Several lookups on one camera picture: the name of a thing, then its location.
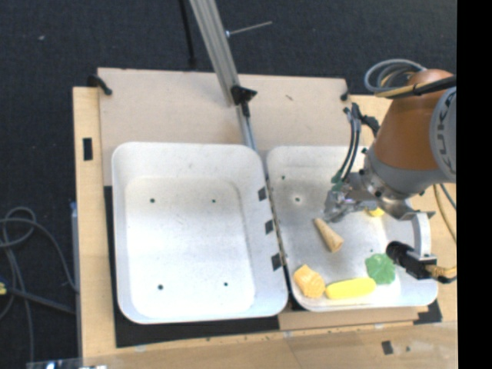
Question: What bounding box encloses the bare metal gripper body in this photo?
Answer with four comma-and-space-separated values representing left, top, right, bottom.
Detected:
325, 171, 403, 211

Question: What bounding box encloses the tan ice cream cone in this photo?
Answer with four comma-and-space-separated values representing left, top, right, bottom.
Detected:
312, 217, 344, 254

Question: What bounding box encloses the white plastic tray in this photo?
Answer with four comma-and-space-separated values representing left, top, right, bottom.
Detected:
111, 141, 290, 325
264, 145, 440, 314

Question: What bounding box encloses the green lettuce leaf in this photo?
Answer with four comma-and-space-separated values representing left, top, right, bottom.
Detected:
364, 252, 397, 285

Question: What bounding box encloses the orange bread piece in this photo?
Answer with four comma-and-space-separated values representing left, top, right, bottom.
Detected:
293, 264, 326, 300

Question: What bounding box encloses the yellow banana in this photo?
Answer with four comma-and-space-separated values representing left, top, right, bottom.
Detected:
324, 277, 377, 301

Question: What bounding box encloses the pale flat board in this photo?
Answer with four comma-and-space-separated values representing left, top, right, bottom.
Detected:
97, 67, 430, 331

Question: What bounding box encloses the black cylinder on white bracket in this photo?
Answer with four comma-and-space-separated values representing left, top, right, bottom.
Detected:
385, 204, 439, 281

